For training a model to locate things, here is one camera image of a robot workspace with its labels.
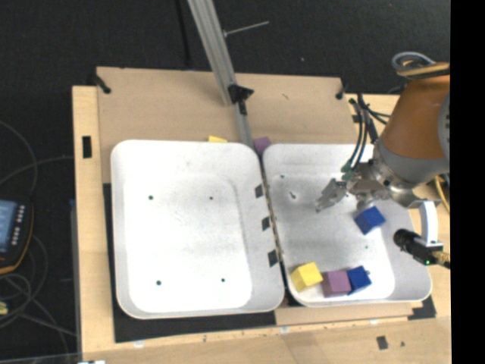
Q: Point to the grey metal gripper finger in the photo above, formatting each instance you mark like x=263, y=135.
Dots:
x=330, y=196
x=367, y=204

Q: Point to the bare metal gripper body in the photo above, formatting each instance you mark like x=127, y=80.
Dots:
x=373, y=186

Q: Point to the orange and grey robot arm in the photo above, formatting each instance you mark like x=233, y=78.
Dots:
x=413, y=127

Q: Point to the blue cube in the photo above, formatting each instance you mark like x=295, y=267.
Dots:
x=358, y=279
x=370, y=220

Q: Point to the white plastic tray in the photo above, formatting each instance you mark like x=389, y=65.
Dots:
x=189, y=233
x=326, y=241

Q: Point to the yellow cube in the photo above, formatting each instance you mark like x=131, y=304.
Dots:
x=217, y=139
x=306, y=276

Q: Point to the purple cube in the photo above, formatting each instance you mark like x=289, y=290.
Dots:
x=336, y=283
x=262, y=145

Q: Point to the brown flat board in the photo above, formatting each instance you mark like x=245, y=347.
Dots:
x=170, y=104

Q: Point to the black cylinder on white bracket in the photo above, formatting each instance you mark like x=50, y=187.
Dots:
x=413, y=244

